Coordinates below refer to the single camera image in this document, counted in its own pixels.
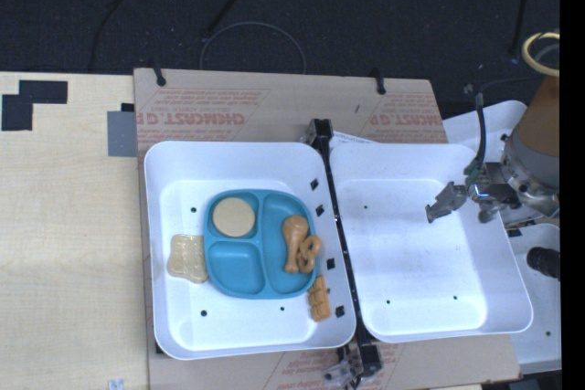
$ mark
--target blue plate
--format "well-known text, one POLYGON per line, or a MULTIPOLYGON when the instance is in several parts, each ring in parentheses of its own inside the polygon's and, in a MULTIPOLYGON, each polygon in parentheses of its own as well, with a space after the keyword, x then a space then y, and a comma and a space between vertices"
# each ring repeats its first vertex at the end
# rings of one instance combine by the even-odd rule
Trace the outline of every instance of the blue plate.
POLYGON ((207 271, 211 281, 229 296, 252 299, 291 298, 306 292, 316 276, 287 273, 287 247, 282 223, 290 215, 304 216, 309 233, 315 234, 309 210, 297 197, 274 190, 231 190, 216 195, 209 203, 204 226, 207 271), (213 211, 225 198, 247 202, 256 215, 253 228, 242 237, 227 237, 213 223, 213 211))

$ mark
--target yellow cable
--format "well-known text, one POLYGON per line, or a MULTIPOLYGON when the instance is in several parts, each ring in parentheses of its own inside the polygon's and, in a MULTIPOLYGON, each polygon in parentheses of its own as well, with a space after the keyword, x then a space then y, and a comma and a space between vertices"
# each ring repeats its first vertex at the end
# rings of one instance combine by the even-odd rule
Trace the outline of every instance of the yellow cable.
POLYGON ((557 39, 560 42, 560 33, 536 33, 535 35, 529 37, 524 44, 522 45, 522 58, 526 61, 526 63, 537 72, 543 73, 545 75, 550 75, 552 77, 558 77, 558 69, 552 69, 551 67, 546 67, 538 62, 536 62, 533 57, 528 52, 532 43, 535 42, 537 39, 546 39, 552 38, 557 39))

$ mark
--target wooden surface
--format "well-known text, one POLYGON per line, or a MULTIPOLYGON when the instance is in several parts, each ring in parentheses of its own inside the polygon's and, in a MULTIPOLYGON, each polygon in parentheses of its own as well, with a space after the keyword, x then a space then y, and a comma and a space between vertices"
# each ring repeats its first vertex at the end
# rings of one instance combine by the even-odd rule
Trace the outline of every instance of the wooden surface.
POLYGON ((19 79, 69 100, 0 132, 0 388, 147 388, 137 162, 107 144, 132 77, 0 73, 0 93, 19 79))

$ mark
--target black floor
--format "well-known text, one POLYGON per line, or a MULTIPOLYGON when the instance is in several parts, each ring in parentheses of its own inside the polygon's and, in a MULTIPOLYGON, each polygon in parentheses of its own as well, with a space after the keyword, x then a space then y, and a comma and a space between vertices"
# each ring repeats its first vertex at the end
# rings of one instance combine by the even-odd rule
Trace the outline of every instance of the black floor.
POLYGON ((468 82, 531 78, 484 94, 487 104, 528 104, 541 76, 519 47, 560 28, 559 0, 234 0, 222 15, 228 2, 1 0, 0 70, 131 74, 155 63, 367 76, 378 68, 429 79, 447 118, 473 108, 468 82))

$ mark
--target empty white tray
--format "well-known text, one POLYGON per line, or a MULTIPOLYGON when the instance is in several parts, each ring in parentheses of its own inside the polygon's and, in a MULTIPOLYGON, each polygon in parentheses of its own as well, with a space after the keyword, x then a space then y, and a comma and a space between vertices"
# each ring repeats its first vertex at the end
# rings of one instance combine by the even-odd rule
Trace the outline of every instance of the empty white tray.
POLYGON ((425 206, 464 183, 474 158, 456 144, 344 143, 331 167, 357 297, 380 341, 521 332, 532 306, 499 216, 467 200, 429 223, 425 206))
POLYGON ((334 348, 352 338, 356 315, 323 160, 316 150, 298 142, 161 142, 145 156, 144 171, 154 335, 165 353, 190 360, 334 348), (324 275, 329 288, 330 318, 312 319, 306 293, 242 299, 220 292, 209 279, 195 284, 169 275, 172 237, 203 235, 209 201, 237 189, 277 190, 307 206, 323 240, 317 275, 324 275))

